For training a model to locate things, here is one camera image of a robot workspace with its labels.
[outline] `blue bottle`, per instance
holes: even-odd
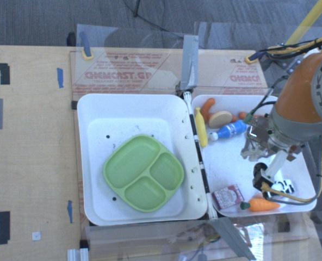
[[[230,138],[245,132],[246,129],[247,124],[244,123],[243,120],[237,120],[236,122],[222,126],[217,132],[210,133],[209,139],[211,139],[211,141],[216,141],[219,138]]]

